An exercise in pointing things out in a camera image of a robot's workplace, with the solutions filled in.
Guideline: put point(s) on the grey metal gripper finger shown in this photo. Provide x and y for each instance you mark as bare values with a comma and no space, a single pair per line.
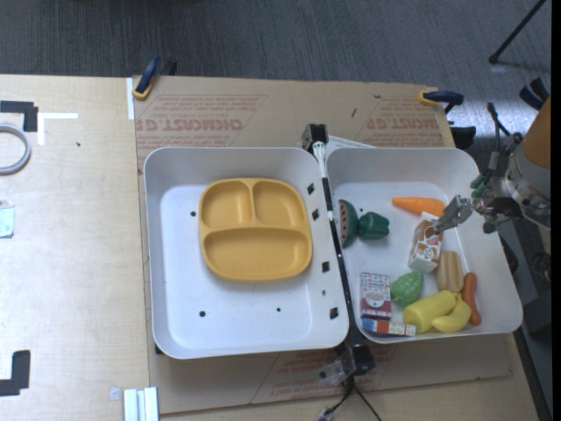
443,223
461,206

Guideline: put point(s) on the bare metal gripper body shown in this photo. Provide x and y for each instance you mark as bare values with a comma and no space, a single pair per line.
523,200

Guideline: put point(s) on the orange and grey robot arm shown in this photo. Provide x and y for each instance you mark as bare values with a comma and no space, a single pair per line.
538,138

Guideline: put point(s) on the white and brown carton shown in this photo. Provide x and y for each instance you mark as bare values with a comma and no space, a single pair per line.
424,250

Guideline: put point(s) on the orange carrot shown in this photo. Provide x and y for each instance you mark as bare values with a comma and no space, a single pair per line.
416,204

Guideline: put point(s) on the tan hot dog bun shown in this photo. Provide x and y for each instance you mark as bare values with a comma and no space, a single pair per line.
449,272

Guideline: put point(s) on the green bell pepper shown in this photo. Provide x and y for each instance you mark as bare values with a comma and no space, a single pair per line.
374,226

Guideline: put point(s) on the white plastic tray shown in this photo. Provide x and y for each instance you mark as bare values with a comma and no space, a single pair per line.
377,257
245,314

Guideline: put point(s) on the orange sausage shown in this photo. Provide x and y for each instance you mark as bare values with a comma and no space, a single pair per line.
471,296

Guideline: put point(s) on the yellow bottle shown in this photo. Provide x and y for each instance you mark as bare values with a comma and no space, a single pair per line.
425,311

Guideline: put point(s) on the green and red watermelon slice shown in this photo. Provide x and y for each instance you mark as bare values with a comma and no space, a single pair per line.
347,224

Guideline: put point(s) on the yellow banana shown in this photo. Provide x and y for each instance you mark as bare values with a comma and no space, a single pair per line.
453,320

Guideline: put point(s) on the red and white carton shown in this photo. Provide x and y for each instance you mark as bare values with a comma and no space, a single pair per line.
375,294

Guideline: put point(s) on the thin black and white rod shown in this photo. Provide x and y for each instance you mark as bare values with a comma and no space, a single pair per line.
337,239

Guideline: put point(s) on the blue, orange and white box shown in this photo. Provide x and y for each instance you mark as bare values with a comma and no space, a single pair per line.
388,327

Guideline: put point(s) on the white paper sheet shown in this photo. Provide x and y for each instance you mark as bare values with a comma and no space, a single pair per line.
348,143

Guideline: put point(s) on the black tripod stand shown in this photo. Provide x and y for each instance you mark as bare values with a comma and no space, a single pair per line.
521,24

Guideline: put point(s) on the yellow divided plate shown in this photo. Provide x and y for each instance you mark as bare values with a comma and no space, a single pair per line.
256,252

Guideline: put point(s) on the brown cardboard board, red print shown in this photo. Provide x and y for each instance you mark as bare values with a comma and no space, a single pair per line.
271,108

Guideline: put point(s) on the white tape roll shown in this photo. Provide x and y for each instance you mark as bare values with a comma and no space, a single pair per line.
25,151

